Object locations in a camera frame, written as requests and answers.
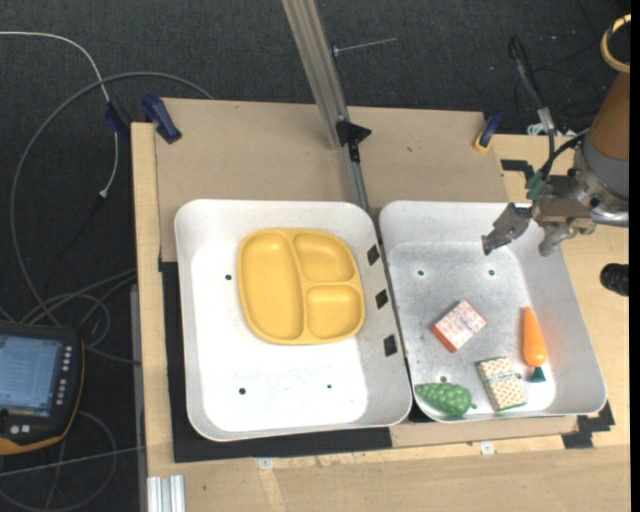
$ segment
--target device screen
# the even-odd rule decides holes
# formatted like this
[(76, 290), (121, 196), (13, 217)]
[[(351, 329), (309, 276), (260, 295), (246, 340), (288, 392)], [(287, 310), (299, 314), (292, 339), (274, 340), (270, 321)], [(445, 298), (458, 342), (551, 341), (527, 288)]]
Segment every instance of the device screen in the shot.
[(0, 335), (0, 409), (49, 416), (62, 342)]

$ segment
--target white cable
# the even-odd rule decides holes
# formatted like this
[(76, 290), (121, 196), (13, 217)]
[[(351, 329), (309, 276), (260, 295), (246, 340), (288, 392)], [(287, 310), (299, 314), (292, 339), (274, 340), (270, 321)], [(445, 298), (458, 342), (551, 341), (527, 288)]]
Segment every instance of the white cable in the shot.
[[(0, 31), (0, 36), (43, 37), (43, 38), (49, 38), (49, 39), (56, 39), (58, 41), (63, 41), (65, 43), (68, 43), (71, 46), (73, 46), (74, 48), (77, 48), (78, 50), (80, 50), (84, 54), (84, 56), (87, 58), (87, 60), (91, 64), (91, 67), (95, 71), (96, 76), (98, 77), (98, 81), (102, 81), (102, 75), (100, 74), (100, 70), (98, 69), (98, 66), (96, 65), (95, 61), (93, 60), (93, 57), (91, 57), (91, 55), (89, 55), (89, 52), (87, 50), (85, 50), (82, 46), (80, 46), (75, 41), (72, 41), (71, 39), (67, 39), (66, 37), (58, 36), (56, 34), (48, 34), (46, 32), (6, 32), (6, 31)], [(109, 93), (107, 92), (107, 88), (105, 87), (105, 85), (101, 84), (100, 88), (102, 89), (102, 94), (104, 95), (105, 99), (107, 100), (107, 103), (111, 102), (111, 97), (109, 96)], [(109, 189), (111, 188), (111, 184), (113, 183), (113, 180), (116, 177), (116, 173), (118, 171), (118, 160), (120, 158), (120, 145), (119, 145), (119, 142), (118, 142), (118, 134), (117, 133), (114, 133), (113, 140), (114, 140), (114, 145), (115, 145), (115, 157), (114, 157), (114, 161), (113, 161), (113, 169), (111, 170), (111, 176), (109, 177), (109, 181), (107, 182), (107, 185), (99, 192), (100, 196), (102, 196), (105, 199), (107, 197), (107, 194), (109, 193)]]
[[(49, 39), (57, 39), (58, 41), (63, 41), (65, 43), (68, 43), (71, 46), (73, 46), (73, 47), (77, 48), (78, 50), (80, 50), (84, 54), (84, 56), (91, 63), (91, 67), (95, 71), (96, 76), (98, 77), (98, 80), (102, 80), (102, 75), (100, 74), (100, 71), (98, 70), (98, 66), (96, 66), (96, 63), (93, 60), (93, 58), (91, 57), (91, 55), (89, 55), (89, 52), (87, 50), (85, 50), (82, 46), (80, 46), (78, 43), (76, 43), (75, 41), (72, 41), (71, 39), (67, 39), (66, 37), (58, 36), (56, 34), (47, 34), (46, 32), (5, 32), (5, 31), (0, 31), (0, 36), (27, 36), (27, 37), (45, 37), (45, 38), (48, 37)], [(111, 98), (109, 97), (109, 93), (107, 92), (107, 89), (104, 86), (104, 84), (102, 84), (102, 93), (104, 94), (104, 97), (105, 97), (105, 99), (107, 101), (111, 101)]]

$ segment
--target black clamp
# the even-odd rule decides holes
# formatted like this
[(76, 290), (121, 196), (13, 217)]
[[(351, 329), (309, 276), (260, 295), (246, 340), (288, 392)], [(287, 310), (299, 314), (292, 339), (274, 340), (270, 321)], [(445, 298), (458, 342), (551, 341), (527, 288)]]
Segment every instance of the black clamp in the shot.
[(156, 131), (169, 144), (182, 137), (182, 133), (173, 124), (164, 102), (156, 94), (150, 93), (142, 98), (142, 110), (151, 121), (158, 123)]
[(353, 124), (345, 119), (340, 119), (336, 123), (336, 132), (338, 134), (340, 145), (349, 145), (349, 158), (351, 161), (359, 164), (360, 151), (358, 151), (358, 144), (371, 135), (371, 130), (358, 126), (357, 124)]

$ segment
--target green toy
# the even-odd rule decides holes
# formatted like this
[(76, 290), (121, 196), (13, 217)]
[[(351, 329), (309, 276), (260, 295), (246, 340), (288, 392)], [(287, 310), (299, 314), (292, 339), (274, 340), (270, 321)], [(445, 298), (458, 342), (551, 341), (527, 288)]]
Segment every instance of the green toy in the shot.
[(448, 382), (418, 384), (416, 393), (429, 405), (449, 416), (461, 417), (469, 408), (476, 408), (476, 405), (471, 403), (469, 390), (458, 384)]

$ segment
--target toy carrot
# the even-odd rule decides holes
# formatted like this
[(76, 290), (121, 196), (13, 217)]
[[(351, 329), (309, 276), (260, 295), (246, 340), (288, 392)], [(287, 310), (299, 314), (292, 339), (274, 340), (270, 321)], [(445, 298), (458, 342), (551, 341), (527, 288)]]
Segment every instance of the toy carrot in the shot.
[(531, 382), (545, 382), (541, 366), (547, 362), (547, 346), (542, 336), (542, 329), (531, 307), (524, 310), (524, 343), (523, 352), (526, 363), (533, 367)]

